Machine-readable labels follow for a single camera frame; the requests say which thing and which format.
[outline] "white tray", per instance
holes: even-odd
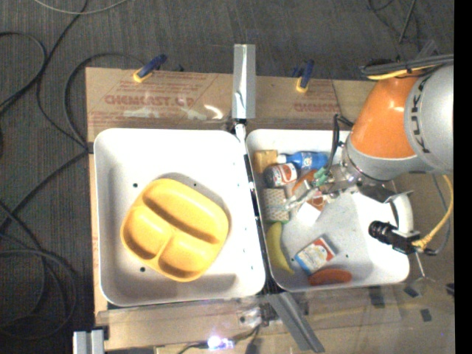
[[[118,306],[244,297],[265,282],[263,259],[243,160],[224,131],[113,128],[94,143],[100,286]],[[122,245],[126,212],[152,180],[170,177],[217,201],[230,230],[215,262],[198,280],[176,282],[142,265]]]
[[[340,136],[341,140],[345,140],[347,132],[341,132]],[[329,154],[331,141],[331,131],[255,130],[248,135],[246,144],[252,159],[256,150],[278,150],[279,153],[312,150]],[[337,151],[335,161],[340,159],[340,155],[341,149]],[[254,175],[254,181],[261,201],[262,189],[265,187],[263,178],[261,175]],[[292,218],[283,226],[281,247],[295,274],[290,275],[275,268],[269,261],[272,277],[287,291],[402,282],[409,274],[408,257],[369,236],[369,224],[376,220],[395,222],[391,206],[378,203],[360,193],[345,193],[335,202],[326,205],[315,223],[307,224],[305,220]],[[326,266],[350,271],[353,275],[352,282],[315,288],[308,283],[307,274],[294,260],[294,256],[322,235],[328,237],[338,250],[337,255]]]

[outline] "black connector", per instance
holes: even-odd
[[[417,232],[413,232],[411,235],[402,235],[397,227],[381,221],[373,221],[369,225],[369,235],[381,243],[392,245],[394,250],[404,254],[415,253],[416,248],[412,242],[420,239],[420,234]]]

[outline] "blue bottle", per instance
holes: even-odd
[[[278,155],[277,162],[279,164],[291,162],[298,169],[320,169],[326,165],[327,155],[320,152],[300,151],[293,155]]]

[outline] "white bottle cap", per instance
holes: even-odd
[[[287,162],[287,156],[286,155],[278,155],[277,156],[277,164],[284,164]]]

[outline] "dark gray carpet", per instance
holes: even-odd
[[[41,0],[65,10],[79,10],[85,0]],[[87,10],[119,0],[90,0]],[[372,0],[381,7],[389,0]],[[454,52],[454,0],[418,0],[406,39],[398,43],[411,0],[394,0],[378,12],[369,0],[133,0],[112,10],[77,19],[57,48],[41,82],[45,112],[71,132],[63,111],[67,77],[84,59],[102,52],[122,52],[143,61],[165,53],[163,69],[181,64],[188,72],[232,73],[233,45],[257,45],[257,74],[290,76],[302,60],[313,58],[317,78],[359,80],[358,67],[371,59],[408,60],[427,41],[442,54]],[[49,53],[73,16],[48,10],[32,0],[0,0],[0,31],[24,32],[37,38]],[[0,37],[0,102],[27,82],[41,65],[41,51],[19,35]],[[91,65],[137,68],[138,63],[117,57]],[[79,132],[86,135],[83,71],[73,79],[69,109]],[[82,148],[60,133],[41,114],[35,86],[0,108],[3,137],[0,157],[0,200],[26,225],[44,250],[66,259],[74,269],[77,307],[66,328],[51,339],[23,341],[0,334],[0,353],[69,353],[74,330],[91,329],[93,291],[86,157],[52,177],[15,207],[36,185]],[[0,209],[0,222],[7,214]],[[32,246],[18,222],[5,221],[0,232]],[[17,249],[0,239],[0,249]],[[67,273],[52,266],[70,304]],[[37,257],[0,257],[0,328],[27,336],[64,318],[58,288],[46,279],[46,296],[38,313],[42,319],[11,319],[31,312],[41,293],[41,261]]]

